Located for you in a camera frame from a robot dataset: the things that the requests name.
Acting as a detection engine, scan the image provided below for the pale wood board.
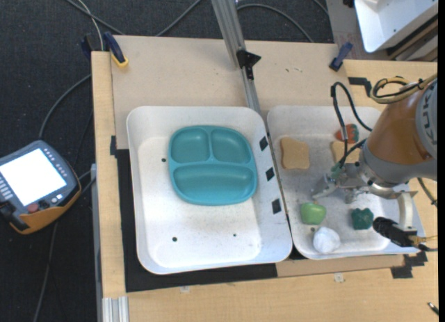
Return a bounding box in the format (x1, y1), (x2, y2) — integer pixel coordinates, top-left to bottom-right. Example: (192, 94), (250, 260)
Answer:
(110, 34), (407, 279)

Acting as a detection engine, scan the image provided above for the white plastic tray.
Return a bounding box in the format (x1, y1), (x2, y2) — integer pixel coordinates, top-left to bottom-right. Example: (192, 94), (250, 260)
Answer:
(266, 104), (427, 261)
(125, 105), (293, 275)

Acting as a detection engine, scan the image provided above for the light green apple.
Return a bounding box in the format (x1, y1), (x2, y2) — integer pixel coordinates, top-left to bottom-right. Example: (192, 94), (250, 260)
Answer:
(300, 202), (327, 226)

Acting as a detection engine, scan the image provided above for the white crumpled ball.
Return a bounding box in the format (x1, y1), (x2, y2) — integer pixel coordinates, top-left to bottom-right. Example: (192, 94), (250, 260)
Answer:
(312, 226), (341, 255)

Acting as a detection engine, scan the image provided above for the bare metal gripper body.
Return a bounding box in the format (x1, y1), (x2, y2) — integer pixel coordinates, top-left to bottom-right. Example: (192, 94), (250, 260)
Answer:
(325, 161), (373, 195)

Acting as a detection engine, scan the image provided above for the black cylinder on white bracket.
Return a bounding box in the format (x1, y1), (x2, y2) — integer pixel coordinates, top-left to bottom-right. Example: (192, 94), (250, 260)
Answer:
(372, 190), (423, 248)

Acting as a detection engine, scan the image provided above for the red and green strawberry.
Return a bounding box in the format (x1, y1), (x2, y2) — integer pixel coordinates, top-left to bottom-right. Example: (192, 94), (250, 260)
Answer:
(334, 123), (360, 145)

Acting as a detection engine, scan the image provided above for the tan toast slice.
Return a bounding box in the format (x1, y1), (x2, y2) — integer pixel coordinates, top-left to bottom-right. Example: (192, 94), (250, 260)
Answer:
(330, 140), (362, 165)
(280, 136), (311, 171)

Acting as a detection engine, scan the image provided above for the teal divided plate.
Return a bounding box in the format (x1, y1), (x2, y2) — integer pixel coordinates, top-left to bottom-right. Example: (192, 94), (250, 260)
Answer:
(168, 124), (259, 207)

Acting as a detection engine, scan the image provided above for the dark green broccoli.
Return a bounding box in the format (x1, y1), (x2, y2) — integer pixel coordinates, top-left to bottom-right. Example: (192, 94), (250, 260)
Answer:
(350, 207), (375, 232)

